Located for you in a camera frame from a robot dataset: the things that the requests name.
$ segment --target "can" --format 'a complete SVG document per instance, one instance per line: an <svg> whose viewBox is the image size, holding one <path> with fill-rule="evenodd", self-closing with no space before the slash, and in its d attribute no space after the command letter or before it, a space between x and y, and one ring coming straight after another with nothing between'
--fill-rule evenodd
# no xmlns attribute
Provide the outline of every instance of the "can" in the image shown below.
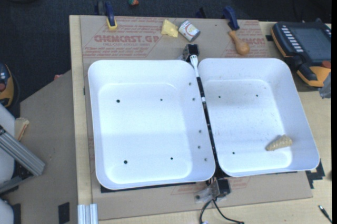
<svg viewBox="0 0 337 224"><path fill-rule="evenodd" d="M180 25L178 31L190 42L194 41L200 34L200 30L198 30L188 19Z"/></svg>

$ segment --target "white can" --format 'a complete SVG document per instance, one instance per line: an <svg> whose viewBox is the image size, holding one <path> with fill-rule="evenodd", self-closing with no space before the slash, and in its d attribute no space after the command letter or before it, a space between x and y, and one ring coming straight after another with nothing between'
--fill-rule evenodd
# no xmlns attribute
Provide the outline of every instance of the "white can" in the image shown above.
<svg viewBox="0 0 337 224"><path fill-rule="evenodd" d="M200 30L198 30L188 19L180 25L178 31L191 42L200 34Z"/></svg>

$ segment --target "beige object in tray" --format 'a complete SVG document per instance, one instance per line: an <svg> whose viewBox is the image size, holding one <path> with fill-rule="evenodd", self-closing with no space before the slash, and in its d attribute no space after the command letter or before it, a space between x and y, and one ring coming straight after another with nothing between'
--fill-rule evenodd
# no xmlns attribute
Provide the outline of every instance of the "beige object in tray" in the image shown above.
<svg viewBox="0 0 337 224"><path fill-rule="evenodd" d="M279 148L291 146L292 144L293 144L292 139L289 136L287 136L286 134L284 134L279 139L277 139L276 141L270 143L266 147L266 150L267 151L274 151L274 150L279 149Z"/></svg>

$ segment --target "white plastic tray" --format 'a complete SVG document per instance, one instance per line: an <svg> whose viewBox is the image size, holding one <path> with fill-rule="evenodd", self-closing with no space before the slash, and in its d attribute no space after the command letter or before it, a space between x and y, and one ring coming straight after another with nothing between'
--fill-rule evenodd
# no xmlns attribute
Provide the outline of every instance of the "white plastic tray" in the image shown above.
<svg viewBox="0 0 337 224"><path fill-rule="evenodd" d="M212 146L192 66L99 60L88 70L96 175L108 189L206 181Z"/></svg>
<svg viewBox="0 0 337 224"><path fill-rule="evenodd" d="M319 153L292 74L279 59L205 59L199 64L221 169L230 176L311 170ZM291 147L266 151L278 136Z"/></svg>

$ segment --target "black cable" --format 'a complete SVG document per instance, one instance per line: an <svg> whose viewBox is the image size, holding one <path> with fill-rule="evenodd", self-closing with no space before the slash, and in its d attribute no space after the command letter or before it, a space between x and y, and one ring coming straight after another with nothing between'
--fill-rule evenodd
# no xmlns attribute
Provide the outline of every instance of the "black cable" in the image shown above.
<svg viewBox="0 0 337 224"><path fill-rule="evenodd" d="M205 209L207 208L207 206L208 206L211 202L214 203L214 205L215 205L215 207L217 208L218 212L220 213L220 215L221 215L224 219L226 219L226 220L228 220L228 221L231 221L231 222L234 222L234 223L237 223L237 224L244 224L244 222L242 222L242 221L238 221L238 220L234 220L234 219L230 219L230 218L226 217L226 216L220 211L220 209L219 209L219 207L217 206L215 200L210 200L210 201L208 201L207 203L204 204L204 206L202 207L202 209L201 209L201 211L200 211L199 224L202 224L202 223L203 223L203 221L202 221L202 215L204 214Z"/></svg>

